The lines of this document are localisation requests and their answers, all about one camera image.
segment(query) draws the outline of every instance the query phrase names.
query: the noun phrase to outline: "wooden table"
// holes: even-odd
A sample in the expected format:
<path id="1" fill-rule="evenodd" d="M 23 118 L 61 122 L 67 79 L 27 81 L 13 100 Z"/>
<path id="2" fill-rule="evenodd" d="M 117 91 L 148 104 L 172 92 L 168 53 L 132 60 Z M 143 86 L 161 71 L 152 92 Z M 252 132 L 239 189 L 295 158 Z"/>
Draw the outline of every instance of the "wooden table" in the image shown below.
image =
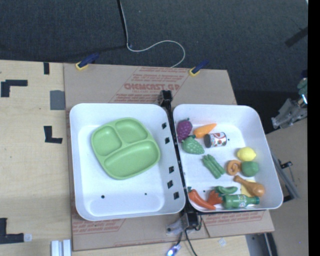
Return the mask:
<path id="1" fill-rule="evenodd" d="M 66 112 L 51 110 L 50 91 L 64 91 L 62 63 L 0 60 L 0 81 L 27 80 L 28 86 L 11 86 L 0 97 L 0 218 L 7 219 L 7 234 L 25 233 L 32 241 L 0 244 L 0 255 L 50 255 L 53 240 L 71 239 L 70 187 L 66 139 Z M 45 143 L 44 126 L 62 143 Z M 198 255 L 249 256 L 244 235 L 192 240 Z M 157 243 L 90 251 L 74 256 L 165 255 L 173 243 Z M 178 255 L 193 255 L 181 242 Z"/>

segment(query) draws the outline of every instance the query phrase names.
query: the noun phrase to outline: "toy lemon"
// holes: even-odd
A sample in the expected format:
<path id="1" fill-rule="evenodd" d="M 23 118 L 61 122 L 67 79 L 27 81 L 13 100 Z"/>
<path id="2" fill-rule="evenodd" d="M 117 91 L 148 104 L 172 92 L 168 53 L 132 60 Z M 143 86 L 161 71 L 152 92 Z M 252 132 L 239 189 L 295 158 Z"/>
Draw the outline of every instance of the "toy lemon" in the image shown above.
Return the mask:
<path id="1" fill-rule="evenodd" d="M 236 156 L 241 160 L 241 161 L 252 161 L 256 157 L 256 152 L 248 146 L 245 146 L 243 148 L 240 148 L 238 152 L 236 153 Z"/>

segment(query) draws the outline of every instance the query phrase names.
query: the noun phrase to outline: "toy can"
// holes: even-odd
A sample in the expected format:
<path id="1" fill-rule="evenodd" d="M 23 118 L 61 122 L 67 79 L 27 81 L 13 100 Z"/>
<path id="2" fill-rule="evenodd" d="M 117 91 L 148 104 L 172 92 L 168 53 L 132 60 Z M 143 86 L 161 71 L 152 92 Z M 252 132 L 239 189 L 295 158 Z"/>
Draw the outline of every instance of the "toy can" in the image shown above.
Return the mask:
<path id="1" fill-rule="evenodd" d="M 224 132 L 209 133 L 203 137 L 204 145 L 207 148 L 225 146 L 227 136 Z"/>

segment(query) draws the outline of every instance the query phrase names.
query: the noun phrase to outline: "cardboard box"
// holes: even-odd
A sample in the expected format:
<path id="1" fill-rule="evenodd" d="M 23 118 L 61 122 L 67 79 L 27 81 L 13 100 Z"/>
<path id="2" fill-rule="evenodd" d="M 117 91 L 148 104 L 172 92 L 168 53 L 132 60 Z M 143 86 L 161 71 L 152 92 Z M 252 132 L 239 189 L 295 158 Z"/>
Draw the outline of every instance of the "cardboard box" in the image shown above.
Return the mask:
<path id="1" fill-rule="evenodd" d="M 186 68 L 90 64 L 78 71 L 64 64 L 68 162 L 71 189 L 73 250 L 89 250 L 176 241 L 166 226 L 180 215 L 88 221 L 75 208 L 69 112 L 80 103 L 155 103 L 161 90 L 172 91 L 174 108 L 180 104 L 236 105 L 226 70 L 203 69 L 191 77 Z M 200 231 L 190 239 L 215 238 L 274 231 L 268 210 L 203 215 Z"/>

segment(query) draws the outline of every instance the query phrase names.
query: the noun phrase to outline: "blue clamp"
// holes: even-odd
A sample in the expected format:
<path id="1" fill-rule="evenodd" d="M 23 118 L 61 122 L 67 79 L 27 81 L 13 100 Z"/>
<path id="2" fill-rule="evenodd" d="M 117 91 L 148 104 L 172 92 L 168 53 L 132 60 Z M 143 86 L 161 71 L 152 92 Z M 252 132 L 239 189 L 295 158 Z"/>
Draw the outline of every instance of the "blue clamp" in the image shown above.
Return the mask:
<path id="1" fill-rule="evenodd" d="M 199 65 L 197 65 L 189 70 L 189 75 L 192 77 L 195 77 L 196 75 L 199 74 L 200 69 L 203 69 L 206 65 L 208 65 L 208 63 L 209 63 L 209 60 L 202 61 Z"/>
<path id="2" fill-rule="evenodd" d="M 88 64 L 93 63 L 95 60 L 99 58 L 99 53 L 93 53 L 84 58 L 82 61 L 75 64 L 77 70 L 81 71 L 88 67 Z"/>

